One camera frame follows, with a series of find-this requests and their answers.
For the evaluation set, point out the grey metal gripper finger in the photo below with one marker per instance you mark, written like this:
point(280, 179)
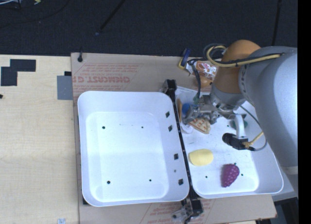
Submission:
point(188, 116)
point(213, 120)

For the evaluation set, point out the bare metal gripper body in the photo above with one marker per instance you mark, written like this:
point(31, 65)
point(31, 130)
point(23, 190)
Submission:
point(206, 108)

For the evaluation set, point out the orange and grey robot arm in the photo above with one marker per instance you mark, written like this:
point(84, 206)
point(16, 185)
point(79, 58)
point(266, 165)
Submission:
point(272, 91)

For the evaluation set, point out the blue round object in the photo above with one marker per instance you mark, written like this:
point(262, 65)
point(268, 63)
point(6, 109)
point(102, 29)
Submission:
point(185, 108)

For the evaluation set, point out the tan pizza slice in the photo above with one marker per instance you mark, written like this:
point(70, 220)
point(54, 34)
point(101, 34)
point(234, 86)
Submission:
point(201, 125)

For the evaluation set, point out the orange toy food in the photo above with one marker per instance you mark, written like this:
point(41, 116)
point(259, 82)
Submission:
point(206, 81)

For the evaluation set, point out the thin black rod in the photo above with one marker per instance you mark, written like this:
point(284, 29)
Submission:
point(185, 155)

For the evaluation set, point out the yellow oval toy food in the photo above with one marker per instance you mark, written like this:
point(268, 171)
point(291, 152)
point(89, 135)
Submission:
point(201, 157)

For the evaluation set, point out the orange and white packet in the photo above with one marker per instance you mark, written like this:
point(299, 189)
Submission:
point(205, 68)

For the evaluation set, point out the white plastic tray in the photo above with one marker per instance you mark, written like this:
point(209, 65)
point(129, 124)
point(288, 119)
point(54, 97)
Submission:
point(233, 164)
point(126, 150)

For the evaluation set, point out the purple grapes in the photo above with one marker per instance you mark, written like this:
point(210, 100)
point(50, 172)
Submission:
point(229, 174)

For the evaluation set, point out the brown cardboard board red print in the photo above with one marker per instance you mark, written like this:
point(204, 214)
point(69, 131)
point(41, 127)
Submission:
point(116, 78)

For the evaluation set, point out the black cylinder on white bracket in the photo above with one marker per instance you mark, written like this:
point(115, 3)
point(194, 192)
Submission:
point(234, 140)

